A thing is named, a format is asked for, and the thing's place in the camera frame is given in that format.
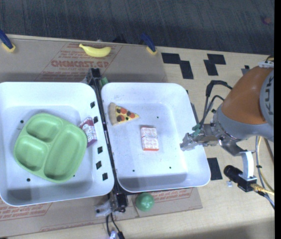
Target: yellow banana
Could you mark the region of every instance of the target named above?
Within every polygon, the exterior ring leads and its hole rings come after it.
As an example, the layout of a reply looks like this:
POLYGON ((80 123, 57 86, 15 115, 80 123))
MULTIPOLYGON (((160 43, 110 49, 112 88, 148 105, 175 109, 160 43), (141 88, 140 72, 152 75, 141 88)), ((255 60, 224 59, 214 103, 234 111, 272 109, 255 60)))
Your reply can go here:
POLYGON ((105 57, 111 52, 111 47, 94 48, 90 46, 84 46, 82 43, 79 45, 80 48, 84 49, 85 53, 91 57, 105 57))

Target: beige table surface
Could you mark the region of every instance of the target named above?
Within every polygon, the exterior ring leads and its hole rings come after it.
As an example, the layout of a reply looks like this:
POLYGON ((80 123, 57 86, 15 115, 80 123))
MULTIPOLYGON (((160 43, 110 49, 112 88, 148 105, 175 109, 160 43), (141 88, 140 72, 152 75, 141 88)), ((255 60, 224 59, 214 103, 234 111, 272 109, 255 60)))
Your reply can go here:
MULTIPOLYGON (((242 54, 195 49, 157 47, 158 54, 179 54, 182 61, 189 61, 194 79, 184 79, 180 66, 177 64, 163 64, 165 78, 162 81, 182 85, 189 94, 190 101, 195 105, 197 116, 202 117, 205 89, 211 80, 223 80, 234 86, 240 77, 242 69, 257 66, 268 55, 242 54), (216 64, 218 76, 209 76, 204 60, 207 54, 223 55, 225 65, 216 64)), ((225 97, 228 89, 216 86, 212 95, 225 97)), ((241 142, 239 145, 248 150, 255 150, 255 137, 241 142)), ((223 179, 212 180, 206 186, 199 187, 198 192, 202 209, 175 212, 151 217, 118 220, 118 227, 123 231, 126 239, 272 239, 275 238, 275 212, 269 202, 255 192, 245 193, 234 183, 228 187, 228 178, 223 174, 226 165, 234 165, 242 169, 241 157, 233 157, 220 146, 206 147, 207 158, 216 157, 223 179)), ((274 162, 264 143, 260 145, 261 165, 263 172, 271 185, 274 186, 274 162)), ((76 228, 40 232, 28 235, 9 237, 10 239, 106 239, 108 238, 106 224, 95 224, 76 228)))

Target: black hole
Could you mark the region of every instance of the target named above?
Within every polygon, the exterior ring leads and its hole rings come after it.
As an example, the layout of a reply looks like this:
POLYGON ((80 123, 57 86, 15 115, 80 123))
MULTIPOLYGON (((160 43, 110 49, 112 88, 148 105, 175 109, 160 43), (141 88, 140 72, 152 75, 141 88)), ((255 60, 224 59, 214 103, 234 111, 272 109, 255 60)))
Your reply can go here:
POLYGON ((107 175, 107 173, 103 173, 103 181, 105 181, 105 180, 107 180, 108 179, 108 175, 107 175))
POLYGON ((99 162, 96 163, 96 169, 99 169, 101 166, 102 166, 101 161, 99 161, 99 162))

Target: white tray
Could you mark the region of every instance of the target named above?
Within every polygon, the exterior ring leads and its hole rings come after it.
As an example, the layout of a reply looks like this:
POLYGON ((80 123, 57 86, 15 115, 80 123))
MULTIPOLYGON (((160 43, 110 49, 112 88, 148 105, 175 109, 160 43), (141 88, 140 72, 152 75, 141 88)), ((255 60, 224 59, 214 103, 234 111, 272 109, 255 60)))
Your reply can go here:
POLYGON ((101 196, 114 177, 94 90, 83 83, 6 82, 0 84, 0 196, 12 206, 101 196), (98 117, 97 142, 88 147, 75 177, 54 183, 21 168, 13 158, 15 141, 30 117, 46 112, 78 125, 98 117))
POLYGON ((186 90, 173 83, 108 83, 101 91, 119 184, 128 192, 198 187, 210 180, 204 148, 182 151, 180 143, 196 125, 186 90), (112 126, 113 102, 140 118, 112 126), (159 151, 143 151, 141 126, 156 127, 159 151))

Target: table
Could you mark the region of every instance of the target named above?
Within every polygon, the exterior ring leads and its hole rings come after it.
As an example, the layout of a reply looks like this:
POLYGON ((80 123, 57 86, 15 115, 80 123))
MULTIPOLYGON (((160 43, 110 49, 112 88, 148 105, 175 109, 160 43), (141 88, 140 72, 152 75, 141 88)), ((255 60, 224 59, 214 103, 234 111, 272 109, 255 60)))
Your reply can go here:
MULTIPOLYGON (((0 49, 0 82, 3 81, 80 81, 82 75, 86 71, 82 70, 79 73, 79 67, 76 67, 76 73, 67 71, 63 61, 73 59, 76 54, 69 53, 71 45, 79 42, 84 42, 90 45, 104 45, 106 43, 98 43, 92 41, 79 40, 62 40, 54 38, 40 38, 8 35, 12 42, 19 44, 14 56, 23 57, 27 64, 24 66, 24 60, 11 58, 13 55, 8 54, 3 49, 0 49), (26 42, 45 43, 45 51, 31 50, 31 47, 24 49, 23 45, 26 42), (53 47, 60 42, 66 42, 70 45, 61 45, 56 50, 53 47), (56 65, 57 61, 62 66, 52 67, 52 63, 56 65)), ((140 73, 143 75, 142 81, 152 82, 173 82, 183 86, 189 95, 190 101, 195 106, 198 118, 202 118, 205 89, 211 80, 224 80, 229 85, 234 86, 237 80, 242 77, 243 72, 252 69, 258 65, 258 62, 265 60, 268 55, 242 54, 218 51, 206 51, 195 49, 181 49, 170 47, 157 47, 158 53, 155 57, 146 53, 144 46, 131 44, 113 44, 113 49, 116 53, 111 61, 101 60, 99 63, 91 62, 91 66, 97 66, 101 69, 101 73, 105 74, 109 80, 117 81, 122 79, 120 75, 122 71, 115 71, 117 68, 122 68, 128 65, 130 68, 135 67, 134 74, 126 75, 125 81, 135 82, 140 78, 140 73)), ((222 86, 216 86, 213 89, 214 94, 225 97, 228 89, 222 86)), ((206 122, 211 119, 211 115, 206 118, 206 122)), ((255 137, 243 141, 239 144, 242 148, 255 150, 255 137)), ((223 174, 223 169, 226 165, 231 164, 236 167, 242 167, 242 159, 233 157, 224 151, 220 146, 206 147, 207 158, 216 158, 221 171, 222 179, 211 180, 207 185, 199 187, 191 201, 189 207, 182 204, 179 211, 172 211, 165 214, 157 214, 153 216, 137 216, 133 219, 133 215, 124 218, 124 215, 116 215, 116 224, 123 231, 127 239, 149 239, 149 238, 264 238, 272 239, 275 237, 275 213, 269 202, 254 192, 245 193, 239 189, 235 183, 232 187, 227 185, 228 178, 223 174)), ((261 165, 263 172, 271 185, 274 184, 274 163, 273 158, 268 152, 264 143, 260 145, 261 165)), ((79 206, 78 202, 71 202, 66 210, 60 214, 66 214, 79 206)), ((171 208, 175 201, 169 201, 165 204, 166 208, 171 208)), ((3 212, 7 211, 1 206, 0 217, 3 212)), ((0 236, 13 239, 26 238, 108 238, 106 224, 103 221, 96 222, 78 222, 69 218, 69 224, 64 226, 50 226, 47 229, 41 229, 39 233, 33 233, 35 224, 46 217, 46 210, 49 206, 43 206, 38 209, 34 220, 27 219, 28 232, 24 232, 24 224, 20 222, 22 219, 12 219, 3 222, 0 220, 0 236)))

